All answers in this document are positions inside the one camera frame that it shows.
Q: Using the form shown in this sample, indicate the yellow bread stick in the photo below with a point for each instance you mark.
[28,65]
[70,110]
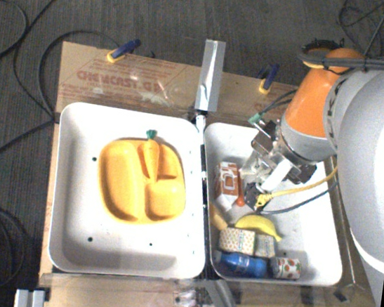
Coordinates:
[217,218]

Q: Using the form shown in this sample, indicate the yellow divided plate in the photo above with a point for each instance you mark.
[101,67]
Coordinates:
[121,178]

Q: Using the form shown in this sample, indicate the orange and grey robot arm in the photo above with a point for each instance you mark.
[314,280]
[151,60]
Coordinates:
[363,145]

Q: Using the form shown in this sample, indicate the brown and white carton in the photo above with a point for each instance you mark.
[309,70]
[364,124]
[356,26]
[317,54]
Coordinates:
[227,184]

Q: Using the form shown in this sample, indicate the white plastic tray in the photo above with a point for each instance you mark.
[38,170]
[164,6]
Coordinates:
[311,237]
[79,176]

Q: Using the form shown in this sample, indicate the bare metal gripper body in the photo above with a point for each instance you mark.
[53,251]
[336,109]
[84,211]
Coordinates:
[264,138]

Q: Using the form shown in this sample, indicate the yellow banana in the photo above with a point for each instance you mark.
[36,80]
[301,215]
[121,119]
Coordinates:
[256,224]

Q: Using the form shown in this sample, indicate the orange carrot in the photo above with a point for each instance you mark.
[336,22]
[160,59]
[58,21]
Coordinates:
[150,157]

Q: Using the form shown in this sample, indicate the blue bottle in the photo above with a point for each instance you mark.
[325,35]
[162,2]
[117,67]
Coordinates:
[243,265]

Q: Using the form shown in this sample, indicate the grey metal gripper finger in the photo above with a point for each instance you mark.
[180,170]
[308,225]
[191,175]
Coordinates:
[264,172]
[248,169]

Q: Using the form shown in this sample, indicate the small pale green carton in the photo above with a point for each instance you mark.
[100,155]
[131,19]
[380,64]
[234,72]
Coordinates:
[265,246]

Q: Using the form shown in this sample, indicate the white carton with orange pattern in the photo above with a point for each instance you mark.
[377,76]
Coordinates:
[236,240]

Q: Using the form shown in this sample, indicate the orange sausage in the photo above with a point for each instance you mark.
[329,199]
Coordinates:
[240,201]

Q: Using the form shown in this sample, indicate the white can with red print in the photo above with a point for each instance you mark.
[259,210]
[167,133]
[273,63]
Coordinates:
[285,268]

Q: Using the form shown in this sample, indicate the brown cardboard board, red print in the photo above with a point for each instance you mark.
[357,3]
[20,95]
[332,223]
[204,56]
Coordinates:
[124,79]

